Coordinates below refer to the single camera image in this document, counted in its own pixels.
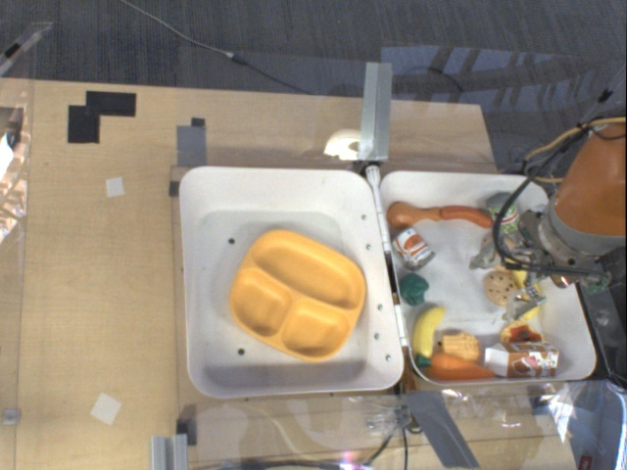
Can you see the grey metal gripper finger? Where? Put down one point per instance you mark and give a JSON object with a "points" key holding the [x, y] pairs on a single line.
{"points": [[523, 300], [486, 257]]}

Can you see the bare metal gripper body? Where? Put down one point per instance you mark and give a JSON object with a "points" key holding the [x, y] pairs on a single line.
{"points": [[548, 250]]}

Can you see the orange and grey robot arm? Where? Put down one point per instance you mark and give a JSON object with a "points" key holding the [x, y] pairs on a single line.
{"points": [[590, 189]]}

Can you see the small yellow toy fruit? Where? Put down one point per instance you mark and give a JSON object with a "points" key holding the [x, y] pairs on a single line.
{"points": [[520, 278]]}

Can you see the chocolate chip biscuit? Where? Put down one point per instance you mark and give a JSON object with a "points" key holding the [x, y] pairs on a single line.
{"points": [[498, 288]]}

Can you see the slice of pizza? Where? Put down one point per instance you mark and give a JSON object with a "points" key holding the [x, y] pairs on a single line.
{"points": [[519, 333]]}

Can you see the white plastic tray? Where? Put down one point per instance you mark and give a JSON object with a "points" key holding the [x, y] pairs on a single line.
{"points": [[455, 282], [220, 311]]}

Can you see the orange sausage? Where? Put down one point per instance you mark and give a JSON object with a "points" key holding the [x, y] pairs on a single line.
{"points": [[467, 216]]}

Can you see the green and red can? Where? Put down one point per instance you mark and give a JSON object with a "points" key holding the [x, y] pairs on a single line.
{"points": [[509, 216]]}

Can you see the brown and white carton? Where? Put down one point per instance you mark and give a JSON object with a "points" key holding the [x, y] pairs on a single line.
{"points": [[524, 360]]}

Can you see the red and white can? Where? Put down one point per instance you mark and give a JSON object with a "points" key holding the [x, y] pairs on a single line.
{"points": [[413, 249]]}

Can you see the tan waffle biscuit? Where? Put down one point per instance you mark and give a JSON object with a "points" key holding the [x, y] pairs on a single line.
{"points": [[460, 345]]}

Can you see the green broccoli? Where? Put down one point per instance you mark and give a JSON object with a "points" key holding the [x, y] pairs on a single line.
{"points": [[413, 289]]}

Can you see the yellow banana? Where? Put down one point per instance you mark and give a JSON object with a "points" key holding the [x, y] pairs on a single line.
{"points": [[425, 331]]}

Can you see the orange carrot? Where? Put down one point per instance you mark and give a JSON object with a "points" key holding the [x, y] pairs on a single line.
{"points": [[453, 367]]}

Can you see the orange divided plate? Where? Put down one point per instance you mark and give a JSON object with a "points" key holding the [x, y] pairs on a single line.
{"points": [[299, 294]]}

